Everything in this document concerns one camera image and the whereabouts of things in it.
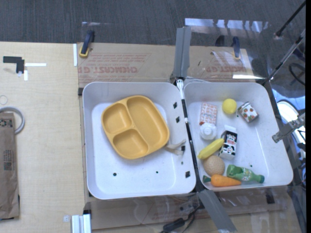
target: metal rod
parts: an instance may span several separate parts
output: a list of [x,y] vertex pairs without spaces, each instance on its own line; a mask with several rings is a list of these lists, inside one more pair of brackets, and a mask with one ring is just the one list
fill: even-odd
[[302,39],[306,36],[306,29],[303,30],[299,38],[295,41],[295,43],[291,46],[291,48],[288,50],[288,52],[284,55],[280,63],[277,65],[277,67],[274,69],[274,71],[269,75],[268,78],[266,78],[262,85],[265,85],[276,73],[277,71],[284,65],[286,60],[291,56],[291,54],[294,52],[294,50],[298,47]]
[[280,37],[283,30],[287,27],[288,24],[294,19],[294,17],[299,13],[299,11],[306,5],[306,0],[299,6],[299,8],[293,13],[293,15],[285,22],[283,27],[276,32],[276,36]]

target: wooden table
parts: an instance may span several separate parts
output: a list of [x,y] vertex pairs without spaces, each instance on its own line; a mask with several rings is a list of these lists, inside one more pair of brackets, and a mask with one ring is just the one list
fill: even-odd
[[[0,42],[2,56],[19,56],[28,81],[15,64],[0,63],[0,95],[25,116],[16,136],[20,216],[0,222],[6,233],[69,233],[72,215],[85,206],[85,183],[73,44]],[[239,232],[301,232],[290,197],[287,209],[230,216]],[[163,224],[96,232],[160,232]],[[210,218],[195,220],[189,232],[218,232]]]

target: toy lemon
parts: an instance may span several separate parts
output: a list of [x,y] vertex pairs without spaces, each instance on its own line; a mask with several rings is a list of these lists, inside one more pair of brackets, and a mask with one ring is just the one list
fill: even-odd
[[226,99],[223,102],[223,111],[227,114],[233,114],[237,110],[237,102],[233,99]]

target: wooden surface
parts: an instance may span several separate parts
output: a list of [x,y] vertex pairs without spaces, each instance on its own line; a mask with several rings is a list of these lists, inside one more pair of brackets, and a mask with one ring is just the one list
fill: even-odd
[[69,233],[64,216],[81,215],[84,207],[73,45],[0,42],[0,49],[1,58],[19,56],[25,63],[47,64],[29,67],[24,81],[15,64],[0,62],[5,106],[15,106],[25,116],[25,127],[16,136],[20,217],[1,221],[0,232]]

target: metal clamp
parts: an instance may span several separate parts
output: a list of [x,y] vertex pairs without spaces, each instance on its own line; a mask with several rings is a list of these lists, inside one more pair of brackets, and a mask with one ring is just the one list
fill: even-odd
[[272,139],[275,142],[278,142],[279,140],[293,133],[296,129],[299,129],[301,126],[305,125],[305,122],[306,116],[305,113],[303,113],[296,120],[286,123],[279,132],[272,136]]

